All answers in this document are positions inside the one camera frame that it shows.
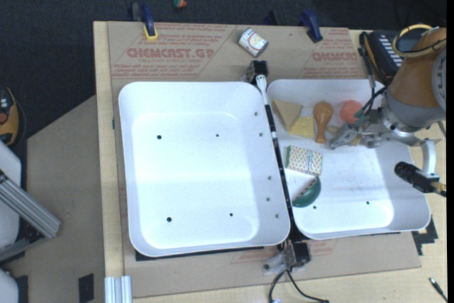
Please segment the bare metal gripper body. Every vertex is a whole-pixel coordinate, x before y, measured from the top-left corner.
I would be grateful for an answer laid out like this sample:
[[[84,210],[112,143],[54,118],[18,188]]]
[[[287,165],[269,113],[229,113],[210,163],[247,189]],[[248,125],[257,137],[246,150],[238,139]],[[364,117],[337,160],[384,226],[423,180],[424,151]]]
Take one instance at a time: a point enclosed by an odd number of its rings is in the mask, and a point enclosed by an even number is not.
[[[421,117],[415,112],[404,113],[403,109],[373,109],[366,114],[358,111],[355,114],[355,126],[359,134],[380,134],[382,141],[398,141],[413,146],[419,142],[415,132],[421,129]]]

